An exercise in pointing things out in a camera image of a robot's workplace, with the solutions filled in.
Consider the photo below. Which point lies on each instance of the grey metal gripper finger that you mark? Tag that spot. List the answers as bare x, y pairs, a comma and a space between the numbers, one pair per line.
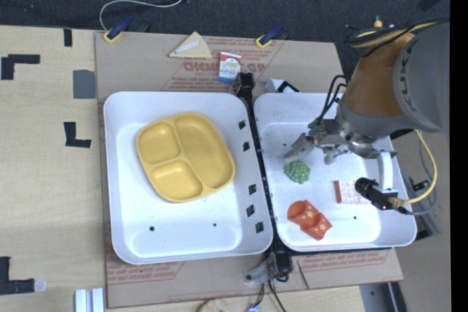
330, 156
299, 148

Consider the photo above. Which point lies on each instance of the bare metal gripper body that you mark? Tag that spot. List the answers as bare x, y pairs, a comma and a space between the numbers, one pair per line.
340, 139

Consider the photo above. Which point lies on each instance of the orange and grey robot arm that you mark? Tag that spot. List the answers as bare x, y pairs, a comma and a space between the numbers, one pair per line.
398, 80

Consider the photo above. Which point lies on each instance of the green grapes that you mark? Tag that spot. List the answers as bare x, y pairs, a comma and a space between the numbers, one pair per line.
297, 171

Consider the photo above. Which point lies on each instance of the red and white packet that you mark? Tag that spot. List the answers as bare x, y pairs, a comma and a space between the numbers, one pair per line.
345, 191

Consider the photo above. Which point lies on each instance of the orange star-printed packet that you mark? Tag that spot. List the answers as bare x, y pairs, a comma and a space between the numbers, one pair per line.
309, 218

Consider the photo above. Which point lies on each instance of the white and black box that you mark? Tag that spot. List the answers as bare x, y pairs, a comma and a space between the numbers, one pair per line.
279, 84

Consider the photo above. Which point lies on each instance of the white plastic tray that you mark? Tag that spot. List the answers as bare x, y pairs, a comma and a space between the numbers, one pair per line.
190, 230
347, 230

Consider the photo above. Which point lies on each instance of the red white blue carton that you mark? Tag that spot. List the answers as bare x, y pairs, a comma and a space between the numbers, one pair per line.
229, 67

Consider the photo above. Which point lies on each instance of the yellow divided plate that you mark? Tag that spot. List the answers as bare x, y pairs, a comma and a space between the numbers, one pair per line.
184, 156

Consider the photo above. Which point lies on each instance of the yellow pizza slice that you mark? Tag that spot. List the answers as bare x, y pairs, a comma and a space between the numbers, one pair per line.
192, 47

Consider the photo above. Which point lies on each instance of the brown cardboard board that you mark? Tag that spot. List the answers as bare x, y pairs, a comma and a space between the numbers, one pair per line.
146, 62

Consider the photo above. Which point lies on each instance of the black cylinder on white bracket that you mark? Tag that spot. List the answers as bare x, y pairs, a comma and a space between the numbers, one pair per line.
376, 190

